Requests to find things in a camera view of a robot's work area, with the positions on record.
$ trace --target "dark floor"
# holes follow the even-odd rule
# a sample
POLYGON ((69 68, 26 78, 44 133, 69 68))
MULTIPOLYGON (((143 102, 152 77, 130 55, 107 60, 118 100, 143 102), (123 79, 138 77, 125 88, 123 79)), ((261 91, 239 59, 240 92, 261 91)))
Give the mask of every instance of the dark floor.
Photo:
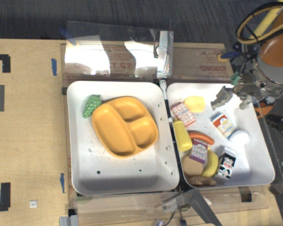
MULTIPOLYGON (((277 0, 0 0, 0 38, 62 39, 59 28, 79 21, 170 29, 175 42, 223 43, 231 51, 243 18, 272 1, 277 0)), ((272 113, 283 115, 283 101, 272 113)), ((283 177, 283 134, 269 130, 283 177)), ((277 199, 283 214, 283 193, 277 199)))

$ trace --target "tan tabletop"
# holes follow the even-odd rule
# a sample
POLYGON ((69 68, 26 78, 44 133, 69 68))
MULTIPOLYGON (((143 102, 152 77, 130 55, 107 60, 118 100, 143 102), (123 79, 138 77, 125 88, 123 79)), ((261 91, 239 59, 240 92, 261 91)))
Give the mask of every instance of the tan tabletop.
MULTIPOLYGON (((10 182, 11 204, 0 212, 0 226, 54 226, 68 214, 68 171, 62 89, 63 40, 3 40, 0 54, 11 57, 11 73, 2 73, 5 106, 0 112, 0 184, 10 182), (57 61, 53 75, 51 59, 57 61), (60 176, 64 174, 65 193, 60 176), (30 208, 30 201, 38 206, 30 208)), ((266 187, 267 208, 217 213, 223 225, 283 225, 275 197, 266 187)), ((201 225, 199 216, 188 225, 201 225)), ((152 225, 153 221, 121 224, 152 225)), ((179 225, 175 218, 169 225, 179 225)))

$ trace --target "sausage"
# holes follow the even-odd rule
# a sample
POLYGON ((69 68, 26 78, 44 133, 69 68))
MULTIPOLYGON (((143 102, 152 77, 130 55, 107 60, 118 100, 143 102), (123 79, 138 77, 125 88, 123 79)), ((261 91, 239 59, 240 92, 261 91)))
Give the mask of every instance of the sausage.
POLYGON ((201 133, 201 132, 196 132, 196 131, 188 131, 189 133, 189 137, 191 140, 193 139, 199 139, 201 141, 204 141, 206 143, 208 143, 209 145, 213 145, 214 144, 214 139, 201 133))

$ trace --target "white round object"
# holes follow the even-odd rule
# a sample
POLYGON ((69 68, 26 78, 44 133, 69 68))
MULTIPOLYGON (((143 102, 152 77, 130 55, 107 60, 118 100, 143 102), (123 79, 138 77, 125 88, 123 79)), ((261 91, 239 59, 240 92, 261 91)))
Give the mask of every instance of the white round object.
POLYGON ((238 130, 230 136, 229 141, 234 144, 245 145, 249 139, 249 135, 244 130, 238 130))

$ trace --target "yellow hose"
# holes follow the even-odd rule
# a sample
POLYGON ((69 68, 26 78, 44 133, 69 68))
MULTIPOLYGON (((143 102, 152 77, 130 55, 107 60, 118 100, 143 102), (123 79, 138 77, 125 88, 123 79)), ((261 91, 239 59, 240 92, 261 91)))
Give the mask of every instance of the yellow hose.
POLYGON ((255 29, 254 34, 259 36, 262 36, 262 34, 268 29, 268 27, 272 24, 272 22, 277 17, 277 12, 280 8, 277 9, 271 9, 268 14, 265 16, 265 18, 261 21, 261 23, 258 25, 258 27, 255 29))

